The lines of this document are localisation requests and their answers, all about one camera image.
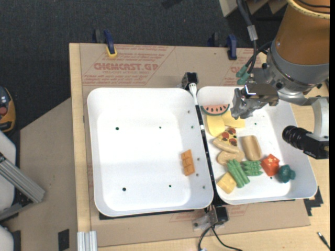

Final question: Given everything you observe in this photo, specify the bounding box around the green asparagus bunch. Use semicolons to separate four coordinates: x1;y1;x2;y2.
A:
226;158;251;189

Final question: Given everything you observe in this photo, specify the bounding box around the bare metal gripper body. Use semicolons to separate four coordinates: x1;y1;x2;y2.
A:
244;66;283;107

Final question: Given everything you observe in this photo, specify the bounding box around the yellow cheese wedge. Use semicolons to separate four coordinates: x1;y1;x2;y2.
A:
216;172;238;195

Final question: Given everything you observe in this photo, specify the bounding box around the red green watermelon slice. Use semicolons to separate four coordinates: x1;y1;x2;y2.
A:
200;104;231;116

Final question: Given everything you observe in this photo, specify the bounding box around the white plastic tray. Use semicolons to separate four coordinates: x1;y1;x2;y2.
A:
86;87;215;218
196;85;318;206

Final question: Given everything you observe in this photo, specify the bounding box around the brown cardboard board red print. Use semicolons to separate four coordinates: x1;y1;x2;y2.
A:
79;43;312;247

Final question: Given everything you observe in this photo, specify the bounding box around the tan hot dog bun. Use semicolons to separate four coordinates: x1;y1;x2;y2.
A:
240;135;263;162

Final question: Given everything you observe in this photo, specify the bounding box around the orange waffle biscuit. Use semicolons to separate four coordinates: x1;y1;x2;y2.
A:
181;149;196;177

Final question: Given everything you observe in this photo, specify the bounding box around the black cylinder on white bracket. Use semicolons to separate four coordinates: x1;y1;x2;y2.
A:
281;96;330;160

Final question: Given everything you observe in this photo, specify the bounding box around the thin black and white rod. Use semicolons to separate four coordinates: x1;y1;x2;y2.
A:
188;83;219;208

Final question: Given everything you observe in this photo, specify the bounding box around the green bean bunch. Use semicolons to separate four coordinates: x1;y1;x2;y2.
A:
240;160;264;177

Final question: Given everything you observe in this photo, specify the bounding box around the red cube with yellow star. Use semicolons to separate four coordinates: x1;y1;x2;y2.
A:
260;153;281;177

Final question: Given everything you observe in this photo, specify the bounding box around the pizza slice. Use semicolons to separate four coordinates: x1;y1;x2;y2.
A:
217;127;239;147

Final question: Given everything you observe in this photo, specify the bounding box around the teal green broccoli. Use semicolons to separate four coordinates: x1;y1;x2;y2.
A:
277;164;297;184

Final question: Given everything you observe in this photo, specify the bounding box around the yellow cheese slice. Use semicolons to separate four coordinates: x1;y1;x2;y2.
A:
206;113;226;138
221;110;247;129

